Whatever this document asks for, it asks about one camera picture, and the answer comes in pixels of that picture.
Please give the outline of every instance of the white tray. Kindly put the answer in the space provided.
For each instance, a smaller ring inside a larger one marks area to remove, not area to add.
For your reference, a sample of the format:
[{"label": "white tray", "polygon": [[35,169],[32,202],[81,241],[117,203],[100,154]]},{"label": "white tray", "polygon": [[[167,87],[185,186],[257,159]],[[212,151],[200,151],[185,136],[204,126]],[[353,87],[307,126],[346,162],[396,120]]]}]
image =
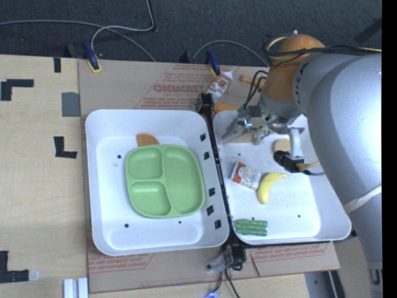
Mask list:
[{"label": "white tray", "polygon": [[[221,136],[235,117],[235,111],[223,111],[213,121],[231,218],[268,221],[266,237],[240,234],[238,237],[251,245],[321,242],[347,237],[351,223],[327,177],[288,173],[273,160],[273,143],[288,139],[288,135],[272,134],[260,145],[223,144]],[[293,126],[305,128],[300,136],[305,162],[317,161],[306,118],[298,118]],[[235,161],[264,173],[287,173],[287,177],[272,186],[268,203],[261,204],[256,192],[229,179]],[[319,166],[312,169],[322,172]]]},{"label": "white tray", "polygon": [[[200,164],[205,203],[185,217],[153,219],[134,211],[125,182],[125,157],[148,133],[160,144],[191,149]],[[205,248],[229,235],[207,123],[192,111],[99,110],[86,120],[92,236],[106,255]]]}]

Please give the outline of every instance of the black hole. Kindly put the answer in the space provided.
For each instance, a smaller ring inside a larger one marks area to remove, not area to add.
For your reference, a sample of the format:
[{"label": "black hole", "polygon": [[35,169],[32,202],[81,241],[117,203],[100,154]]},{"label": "black hole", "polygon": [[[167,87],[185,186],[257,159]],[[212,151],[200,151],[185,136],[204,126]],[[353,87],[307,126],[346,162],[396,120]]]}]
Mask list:
[{"label": "black hole", "polygon": [[213,213],[213,206],[207,207],[207,215],[210,216]]},{"label": "black hole", "polygon": [[215,221],[215,230],[220,228],[222,226],[221,220],[216,220]]}]

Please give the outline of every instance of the blue clamp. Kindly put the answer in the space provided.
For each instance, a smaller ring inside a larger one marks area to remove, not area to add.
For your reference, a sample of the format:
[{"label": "blue clamp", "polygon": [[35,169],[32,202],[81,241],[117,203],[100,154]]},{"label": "blue clamp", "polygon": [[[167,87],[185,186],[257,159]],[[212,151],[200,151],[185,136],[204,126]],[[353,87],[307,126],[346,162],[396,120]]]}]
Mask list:
[{"label": "blue clamp", "polygon": [[95,54],[94,50],[91,47],[89,42],[83,43],[84,51],[86,52],[88,59],[88,66],[94,74],[100,73],[102,71],[102,67],[98,62],[98,57]]},{"label": "blue clamp", "polygon": [[218,58],[217,58],[217,57],[215,56],[215,54],[212,53],[210,50],[207,50],[207,51],[205,52],[205,55],[207,56],[207,61],[210,62],[213,71],[215,72],[215,74],[216,74],[217,76],[219,76],[220,73],[221,73],[221,68],[220,68],[220,66],[219,66]]}]

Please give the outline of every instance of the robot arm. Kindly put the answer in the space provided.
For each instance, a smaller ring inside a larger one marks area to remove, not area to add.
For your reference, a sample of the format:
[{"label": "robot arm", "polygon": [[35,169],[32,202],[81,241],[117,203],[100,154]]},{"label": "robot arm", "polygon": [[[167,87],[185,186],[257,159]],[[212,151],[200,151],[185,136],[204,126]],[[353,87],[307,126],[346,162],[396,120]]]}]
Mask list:
[{"label": "robot arm", "polygon": [[[308,48],[314,52],[301,56]],[[244,107],[248,113],[241,117],[240,111],[238,124],[260,144],[271,132],[291,133],[292,122],[307,117],[319,162],[362,244],[372,295],[383,297],[381,53],[322,50],[327,48],[307,35],[286,39],[279,54],[289,60],[273,62],[260,103]],[[294,172],[294,157],[275,155],[275,161],[284,166],[282,158],[289,158],[285,168]]]}]

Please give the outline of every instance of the black fabric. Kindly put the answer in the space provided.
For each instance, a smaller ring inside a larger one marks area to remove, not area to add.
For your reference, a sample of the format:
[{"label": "black fabric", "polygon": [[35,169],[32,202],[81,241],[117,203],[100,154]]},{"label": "black fabric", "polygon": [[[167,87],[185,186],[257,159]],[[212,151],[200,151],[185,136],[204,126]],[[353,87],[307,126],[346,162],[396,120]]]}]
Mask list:
[{"label": "black fabric", "polygon": [[[382,0],[150,0],[157,32],[127,33],[157,60],[178,62],[212,40],[232,40],[263,56],[264,38],[297,30],[325,45],[381,48]],[[0,22],[28,19],[79,20],[146,28],[145,0],[2,0]],[[1,54],[62,57],[71,43],[78,56],[96,28],[72,24],[0,26]],[[150,61],[133,44],[109,32],[95,44],[101,58]],[[222,65],[262,66],[234,45],[209,48]],[[204,63],[205,51],[194,63]]]}]

